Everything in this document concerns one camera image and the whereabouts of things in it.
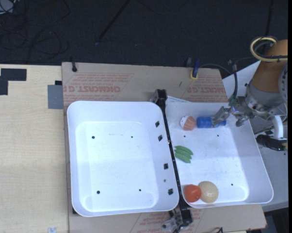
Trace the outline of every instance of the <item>blue cylinder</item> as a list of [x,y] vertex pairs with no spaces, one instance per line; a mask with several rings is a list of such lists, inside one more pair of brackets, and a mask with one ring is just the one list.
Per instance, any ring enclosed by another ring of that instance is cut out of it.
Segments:
[[218,126],[225,126],[226,125],[226,120],[215,124],[214,126],[212,126],[212,120],[210,116],[199,116],[196,119],[196,125],[198,128],[216,128]]

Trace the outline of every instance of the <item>green cucumber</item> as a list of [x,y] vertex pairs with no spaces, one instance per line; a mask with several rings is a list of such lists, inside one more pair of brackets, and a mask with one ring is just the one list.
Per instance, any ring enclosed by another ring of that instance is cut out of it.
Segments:
[[183,154],[175,153],[174,155],[175,155],[176,158],[182,160],[182,161],[185,162],[185,163],[190,163],[190,162],[191,162],[190,159],[188,159],[188,158],[187,158],[185,155],[183,155]]
[[190,155],[194,154],[189,148],[186,148],[184,146],[175,146],[175,148],[178,149],[178,150],[183,150],[183,151],[187,152]]
[[192,159],[191,155],[189,153],[187,153],[186,151],[184,150],[181,150],[181,149],[175,149],[174,150],[175,153],[180,153],[182,155],[185,155],[188,159]]

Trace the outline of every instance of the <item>red tomato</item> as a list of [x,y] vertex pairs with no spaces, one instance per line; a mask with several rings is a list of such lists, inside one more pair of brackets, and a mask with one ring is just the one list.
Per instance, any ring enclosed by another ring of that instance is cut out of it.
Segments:
[[194,184],[189,184],[183,189],[184,197],[188,202],[196,202],[201,198],[202,191],[201,188]]

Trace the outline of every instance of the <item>pink round object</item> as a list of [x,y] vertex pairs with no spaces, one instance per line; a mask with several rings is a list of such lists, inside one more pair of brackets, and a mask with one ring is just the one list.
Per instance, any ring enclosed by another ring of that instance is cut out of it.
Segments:
[[183,116],[180,120],[180,126],[183,130],[191,131],[196,127],[196,120],[192,116]]

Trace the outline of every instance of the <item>white tray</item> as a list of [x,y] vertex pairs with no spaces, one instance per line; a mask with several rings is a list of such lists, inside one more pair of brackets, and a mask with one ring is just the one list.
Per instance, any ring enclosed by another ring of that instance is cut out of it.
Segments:
[[82,216],[169,211],[179,194],[159,106],[77,101],[67,110],[72,204]]
[[211,204],[198,200],[188,203],[194,208],[238,204],[268,203],[273,189],[264,166],[249,121],[237,127],[236,118],[230,115],[226,126],[198,128],[185,131],[179,122],[183,116],[213,117],[227,103],[173,102],[166,107],[166,117],[172,146],[182,145],[194,154],[191,163],[176,159],[182,188],[201,181],[213,182],[218,199]]

